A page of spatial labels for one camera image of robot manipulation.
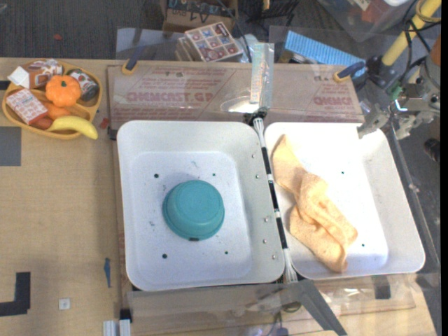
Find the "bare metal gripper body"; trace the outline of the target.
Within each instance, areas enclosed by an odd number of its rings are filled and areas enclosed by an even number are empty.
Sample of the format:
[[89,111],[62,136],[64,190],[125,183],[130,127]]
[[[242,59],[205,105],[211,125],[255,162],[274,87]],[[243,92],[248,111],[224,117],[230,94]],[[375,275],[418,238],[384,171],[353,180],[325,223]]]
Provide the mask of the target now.
[[440,87],[429,82],[406,83],[393,100],[401,113],[432,113],[440,116]]

